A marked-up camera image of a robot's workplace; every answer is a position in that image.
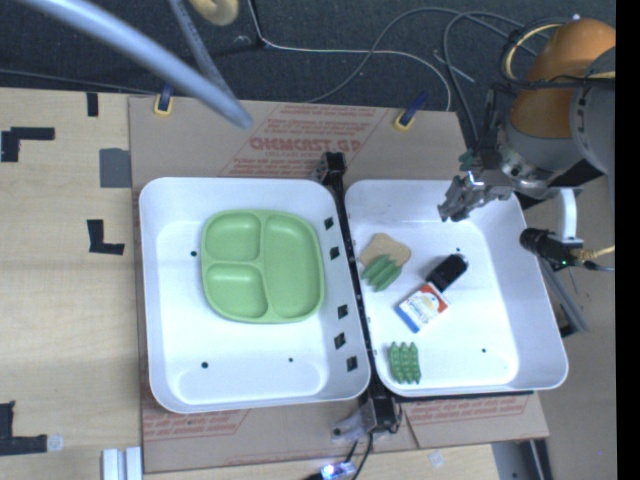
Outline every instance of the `blue clip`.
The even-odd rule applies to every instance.
[[[409,105],[409,108],[398,115],[393,123],[393,127],[398,131],[406,132],[413,124],[416,112],[422,108],[422,105],[424,105],[426,101],[427,92],[420,92],[420,94],[416,96],[416,99],[413,100],[413,103]]]
[[[153,105],[153,111],[159,116],[168,116],[171,114],[173,108],[173,87],[166,83],[162,88],[162,93],[156,96],[156,101]]]

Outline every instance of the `green plate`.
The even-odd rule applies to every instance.
[[[322,305],[318,237],[296,215],[270,210],[217,213],[204,225],[200,250],[207,300],[226,318],[297,322]]]

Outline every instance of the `black floor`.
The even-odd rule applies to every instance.
[[[91,1],[195,66],[166,0]],[[458,112],[468,141],[472,132],[463,101],[439,60],[445,48],[452,65],[463,73],[456,77],[460,94],[468,104],[472,122],[480,126],[487,90],[500,80],[498,59],[506,42],[504,35],[515,30],[516,24],[578,14],[616,26],[616,0],[254,2],[264,38],[279,46],[318,50],[367,50],[392,20],[408,11],[423,9],[399,19],[377,49],[418,56],[437,68],[445,80],[407,56],[375,54],[349,83],[331,93],[358,67],[364,54],[267,49],[258,38],[247,0],[241,0],[238,19],[227,27],[210,25],[195,12],[191,13],[217,68],[239,99],[406,107],[418,93],[426,91],[423,108]],[[494,30],[469,19],[458,18],[451,24],[456,13],[472,11],[491,15],[476,17]],[[445,30],[448,30],[446,45]],[[0,0],[0,38],[0,86],[121,92],[158,92],[163,86],[163,80],[100,41],[14,0]],[[526,67],[529,59],[525,57],[520,62]],[[10,70],[29,75],[11,74]],[[450,103],[447,86],[452,94]]]

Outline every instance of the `cardboard box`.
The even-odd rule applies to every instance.
[[[343,457],[351,443],[332,441],[331,429],[357,410],[357,400],[190,415],[170,413],[154,400],[147,375],[140,191],[164,176],[313,179],[324,151],[345,154],[347,187],[361,179],[450,180],[464,151],[457,116],[420,111],[400,132],[393,128],[399,109],[247,101],[254,126],[240,130],[190,98],[176,98],[166,117],[154,114],[153,104],[154,97],[129,98],[145,472]],[[403,410],[400,431],[377,440],[374,453],[548,435],[535,393],[412,402]]]

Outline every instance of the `white tray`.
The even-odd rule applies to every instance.
[[[371,369],[325,187],[308,180],[159,178],[144,187],[139,206],[149,377],[161,405],[178,413],[221,411],[352,399],[366,389]],[[192,251],[199,251],[211,215],[248,208],[290,212],[314,227],[325,296],[310,318],[248,324],[209,306]]]
[[[382,382],[406,397],[550,389],[568,371],[540,267],[519,244],[525,221],[515,197],[474,210],[461,222],[442,222],[437,205],[447,181],[364,180],[346,193],[356,255],[375,233],[409,246],[409,261],[386,290],[362,282],[375,365]],[[424,284],[449,254],[469,260],[467,271],[443,295],[450,307],[419,333],[393,308]],[[358,263],[359,272],[363,265]],[[398,383],[388,347],[415,342],[422,377]]]

